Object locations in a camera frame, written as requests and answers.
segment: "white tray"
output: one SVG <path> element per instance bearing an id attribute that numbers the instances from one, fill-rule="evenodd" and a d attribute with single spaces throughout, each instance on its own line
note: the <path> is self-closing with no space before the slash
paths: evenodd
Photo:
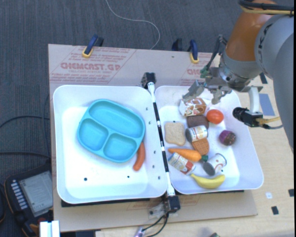
<path id="1" fill-rule="evenodd" d="M 188 87 L 185 86 L 161 86 L 155 91 L 155 98 L 158 107 L 160 122 L 163 128 L 163 137 L 165 138 L 164 124 L 169 121 L 180 121 L 185 125 L 186 118 L 179 112 L 179 103 L 182 96 L 188 93 Z M 222 169 L 226 180 L 221 186 L 214 190 L 204 189 L 199 187 L 197 183 L 190 176 L 186 176 L 173 166 L 169 165 L 170 179 L 173 187 L 182 194 L 198 194 L 208 192 L 225 192 L 236 190 L 251 190 L 257 189 L 263 184 L 263 173 L 255 151 L 249 129 L 242 122 L 235 119 L 232 111 L 235 107 L 240 107 L 240 101 L 235 92 L 231 92 L 225 97 L 221 98 L 221 102 L 212 105 L 212 94 L 208 90 L 200 95 L 206 102 L 207 109 L 216 108 L 223 112 L 224 120 L 218 124 L 210 123 L 208 129 L 208 141 L 210 150 L 208 152 L 209 158 L 216 153 L 222 153 L 227 160 L 227 165 Z M 225 146 L 218 140 L 218 136 L 224 129 L 233 131 L 237 138 L 235 144 L 232 146 Z M 175 144 L 169 144 L 166 141 L 165 149 L 167 157 L 171 154 L 167 152 L 169 147 L 179 147 Z M 183 148 L 192 149 L 192 144 L 186 141 Z M 196 169 L 194 174 L 212 178 L 204 171 L 202 162 L 195 163 Z"/>
<path id="2" fill-rule="evenodd" d="M 115 163 L 85 149 L 77 129 L 88 106 L 97 99 L 115 101 L 144 119 L 146 159 L 136 172 L 137 155 Z M 159 134 L 149 92 L 136 86 L 64 85 L 53 95 L 56 134 L 57 191 L 68 203 L 156 198 L 167 189 Z"/>

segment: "robotic hand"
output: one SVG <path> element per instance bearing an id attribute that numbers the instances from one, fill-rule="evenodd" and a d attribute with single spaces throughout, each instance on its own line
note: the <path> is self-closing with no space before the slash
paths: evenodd
<path id="1" fill-rule="evenodd" d="M 273 80 L 274 94 L 282 124 L 294 152 L 294 7 L 275 4 L 270 0 L 239 0 L 243 12 L 229 41 L 218 36 L 210 62 L 201 70 L 202 81 L 195 81 L 183 96 L 187 101 L 202 93 L 213 94 L 212 103 L 232 90 L 247 92 L 250 109 L 235 108 L 233 116 L 250 127 L 264 127 L 259 112 L 259 91 L 249 86 L 262 72 Z M 219 54 L 220 64 L 210 67 Z"/>

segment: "blue plate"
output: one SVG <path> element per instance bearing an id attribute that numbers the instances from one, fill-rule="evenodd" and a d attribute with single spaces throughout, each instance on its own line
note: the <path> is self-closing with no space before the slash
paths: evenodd
<path id="1" fill-rule="evenodd" d="M 142 117 L 108 99 L 96 100 L 89 106 L 77 131 L 83 147 L 113 162 L 131 159 L 144 134 Z"/>

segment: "sausage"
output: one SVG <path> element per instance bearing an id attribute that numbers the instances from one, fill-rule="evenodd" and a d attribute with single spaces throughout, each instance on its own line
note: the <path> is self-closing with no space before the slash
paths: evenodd
<path id="1" fill-rule="evenodd" d="M 140 170 L 140 168 L 144 163 L 145 157 L 146 157 L 145 145 L 143 142 L 141 142 L 137 150 L 137 159 L 136 159 L 136 162 L 134 163 L 133 170 L 135 171 Z"/>

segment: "beige tabletop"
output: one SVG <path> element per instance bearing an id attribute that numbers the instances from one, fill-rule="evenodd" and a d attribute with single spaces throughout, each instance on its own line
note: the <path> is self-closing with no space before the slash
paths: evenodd
<path id="1" fill-rule="evenodd" d="M 84 62 L 84 68 L 89 66 L 89 64 L 86 64 L 90 61 L 81 60 L 79 56 L 83 48 L 49 45 L 54 219 L 59 220 L 62 232 L 98 229 L 98 226 L 104 226 L 100 227 L 100 231 L 96 231 L 97 237 L 132 237 L 140 225 L 146 227 L 155 221 L 147 220 L 146 210 L 128 210 L 130 214 L 124 214 L 122 210 L 114 213 L 114 205 L 101 205 L 96 209 L 90 206 L 84 208 L 78 206 L 69 209 L 60 206 L 60 198 L 56 189 L 53 92 L 57 87 L 64 84 L 137 85 L 140 83 L 143 72 L 155 72 L 159 85 L 188 86 L 199 78 L 197 72 L 206 64 L 210 54 L 200 53 L 200 64 L 193 65 L 189 60 L 189 55 L 185 52 L 98 48 L 95 54 L 98 57 L 100 55 L 104 57 L 101 61 L 101 64 L 104 65 L 101 65 L 100 68 L 108 64 L 111 66 L 108 67 L 110 73 L 101 74 L 102 76 L 98 78 L 95 74 L 89 78 L 84 75 L 85 81 L 81 82 L 81 74 L 78 75 L 77 70 L 75 70 L 75 74 L 72 71 L 76 69 L 73 65 L 74 59 L 76 59 L 77 64 Z M 126 71 L 127 68 L 132 68 L 133 71 L 125 78 L 120 71 Z M 179 75 L 173 73 L 175 69 L 181 70 L 182 73 L 179 73 Z M 267 81 L 268 84 L 262 84 L 260 78 L 256 78 L 251 84 L 263 86 L 260 93 L 268 95 L 275 116 L 278 116 L 272 80 L 267 79 Z M 241 106 L 249 107 L 248 94 L 237 93 L 237 95 Z M 280 123 L 279 120 L 272 125 L 277 126 Z M 249 131 L 263 171 L 263 185 L 258 189 L 245 191 L 244 194 L 200 195 L 197 199 L 203 199 L 204 204 L 199 202 L 196 207 L 197 211 L 191 210 L 193 215 L 188 215 L 188 207 L 182 208 L 170 216 L 169 222 L 158 236 L 209 237 L 213 233 L 217 233 L 221 237 L 284 237 L 295 235 L 294 154 L 288 144 L 284 129 L 249 128 Z M 112 219 L 114 222 L 97 224 L 97 221 L 101 221 L 100 217 L 105 211 L 108 213 L 108 218 L 110 213 L 117 215 Z M 138 220 L 132 224 L 132 218 L 136 217 Z M 156 233 L 162 226 L 161 223 L 147 230 L 146 235 Z"/>

